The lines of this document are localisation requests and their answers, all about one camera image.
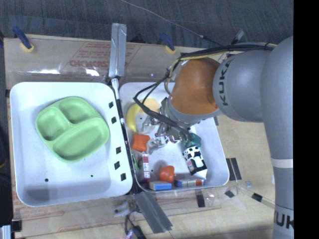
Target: green object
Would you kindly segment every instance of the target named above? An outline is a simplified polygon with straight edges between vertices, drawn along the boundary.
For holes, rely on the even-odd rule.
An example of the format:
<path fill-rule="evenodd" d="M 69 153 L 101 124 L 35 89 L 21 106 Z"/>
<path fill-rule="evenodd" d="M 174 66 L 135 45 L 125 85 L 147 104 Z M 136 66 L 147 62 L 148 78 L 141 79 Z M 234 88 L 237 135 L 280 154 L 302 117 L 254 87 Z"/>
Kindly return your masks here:
<path fill-rule="evenodd" d="M 193 147 L 193 146 L 201 147 L 201 143 L 200 143 L 201 138 L 195 133 L 190 133 L 190 135 L 192 137 L 192 141 L 183 140 L 181 144 L 184 145 L 186 148 Z"/>
<path fill-rule="evenodd" d="M 84 159 L 110 137 L 105 120 L 80 97 L 67 97 L 51 104 L 38 114 L 35 127 L 48 148 L 65 162 Z"/>

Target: white band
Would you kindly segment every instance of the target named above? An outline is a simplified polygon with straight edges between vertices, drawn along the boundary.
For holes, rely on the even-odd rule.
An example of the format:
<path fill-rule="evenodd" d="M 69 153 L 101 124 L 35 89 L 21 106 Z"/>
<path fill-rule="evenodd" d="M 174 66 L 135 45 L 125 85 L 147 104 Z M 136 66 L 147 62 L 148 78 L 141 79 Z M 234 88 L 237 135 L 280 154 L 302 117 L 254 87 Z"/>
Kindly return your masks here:
<path fill-rule="evenodd" d="M 274 159 L 271 158 L 271 164 L 273 167 L 277 168 L 293 168 L 294 167 L 294 159 Z"/>

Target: gray carpet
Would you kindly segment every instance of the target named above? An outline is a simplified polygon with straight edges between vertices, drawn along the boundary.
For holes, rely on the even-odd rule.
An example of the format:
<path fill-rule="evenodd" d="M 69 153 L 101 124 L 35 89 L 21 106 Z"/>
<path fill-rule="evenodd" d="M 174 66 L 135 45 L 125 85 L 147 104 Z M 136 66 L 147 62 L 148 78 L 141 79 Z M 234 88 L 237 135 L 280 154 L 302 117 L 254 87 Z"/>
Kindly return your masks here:
<path fill-rule="evenodd" d="M 0 30 L 109 40 L 113 22 L 126 24 L 127 40 L 156 44 L 159 34 L 174 45 L 227 45 L 243 29 L 244 41 L 279 43 L 293 35 L 294 0 L 0 0 Z M 0 133 L 7 146 L 4 58 L 0 50 Z M 8 162 L 0 174 L 8 176 Z M 0 203 L 10 202 L 0 179 Z M 0 226 L 11 219 L 0 206 Z"/>

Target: orange object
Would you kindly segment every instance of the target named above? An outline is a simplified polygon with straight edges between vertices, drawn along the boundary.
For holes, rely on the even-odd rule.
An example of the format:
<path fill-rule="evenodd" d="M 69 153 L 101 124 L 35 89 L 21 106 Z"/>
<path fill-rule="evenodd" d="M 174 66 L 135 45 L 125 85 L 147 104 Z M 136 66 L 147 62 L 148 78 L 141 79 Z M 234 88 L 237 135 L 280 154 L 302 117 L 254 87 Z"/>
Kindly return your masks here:
<path fill-rule="evenodd" d="M 169 183 L 173 183 L 174 177 L 176 174 L 174 174 L 175 168 L 172 165 L 164 166 L 159 170 L 159 179 L 161 181 L 166 181 Z"/>
<path fill-rule="evenodd" d="M 150 140 L 148 135 L 144 134 L 134 134 L 133 135 L 133 150 L 137 150 L 139 152 L 143 152 L 147 150 L 147 143 Z"/>

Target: orange block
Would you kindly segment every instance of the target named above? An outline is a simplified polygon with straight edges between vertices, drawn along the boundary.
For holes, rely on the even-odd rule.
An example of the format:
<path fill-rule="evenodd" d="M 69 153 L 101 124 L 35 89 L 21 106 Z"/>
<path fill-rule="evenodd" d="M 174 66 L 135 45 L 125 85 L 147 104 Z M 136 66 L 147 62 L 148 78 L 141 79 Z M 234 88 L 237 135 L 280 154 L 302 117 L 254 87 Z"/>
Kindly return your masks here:
<path fill-rule="evenodd" d="M 147 142 L 150 140 L 148 135 L 144 134 L 134 134 L 133 135 L 133 150 L 143 152 L 147 150 Z"/>

